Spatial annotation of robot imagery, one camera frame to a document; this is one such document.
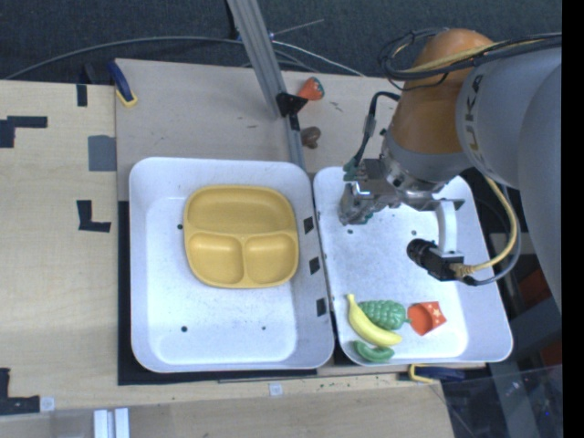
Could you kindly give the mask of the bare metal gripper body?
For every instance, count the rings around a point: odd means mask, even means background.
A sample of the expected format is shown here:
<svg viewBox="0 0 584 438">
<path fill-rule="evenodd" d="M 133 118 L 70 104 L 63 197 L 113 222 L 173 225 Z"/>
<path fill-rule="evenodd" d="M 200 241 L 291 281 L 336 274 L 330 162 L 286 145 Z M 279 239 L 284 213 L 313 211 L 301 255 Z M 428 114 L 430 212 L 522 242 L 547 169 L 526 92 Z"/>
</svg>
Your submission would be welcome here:
<svg viewBox="0 0 584 438">
<path fill-rule="evenodd" d="M 353 189 L 359 198 L 378 195 L 384 207 L 397 208 L 408 205 L 418 211 L 433 207 L 434 196 L 446 182 L 420 179 L 394 159 L 366 159 L 356 172 Z"/>
</svg>

